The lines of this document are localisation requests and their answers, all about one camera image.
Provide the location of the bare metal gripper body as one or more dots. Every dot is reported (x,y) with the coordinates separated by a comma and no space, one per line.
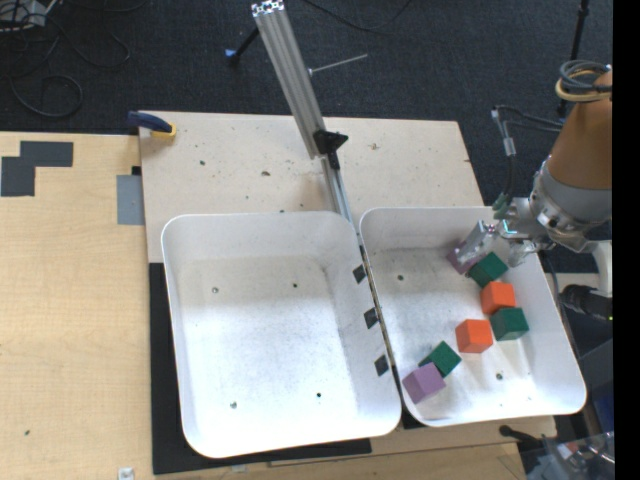
(525,220)

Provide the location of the black cylinder on white bracket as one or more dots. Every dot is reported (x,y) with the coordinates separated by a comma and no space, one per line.
(587,302)

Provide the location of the pale wood board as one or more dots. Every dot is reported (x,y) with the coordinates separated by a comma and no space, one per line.
(240,168)

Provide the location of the purple cube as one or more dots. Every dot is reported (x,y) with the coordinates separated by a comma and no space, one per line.
(423,383)
(454,262)

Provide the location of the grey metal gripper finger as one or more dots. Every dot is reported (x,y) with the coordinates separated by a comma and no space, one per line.
(520,254)
(476,248)

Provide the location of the white plastic tray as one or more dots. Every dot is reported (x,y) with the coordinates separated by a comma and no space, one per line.
(430,313)
(270,328)

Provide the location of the orange cube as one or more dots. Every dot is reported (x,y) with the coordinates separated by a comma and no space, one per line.
(474,336)
(498,297)

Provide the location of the green cube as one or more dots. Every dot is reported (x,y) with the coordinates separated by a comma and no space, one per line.
(510,324)
(491,268)
(442,358)

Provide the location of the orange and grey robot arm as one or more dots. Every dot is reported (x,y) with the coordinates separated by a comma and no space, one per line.
(585,143)

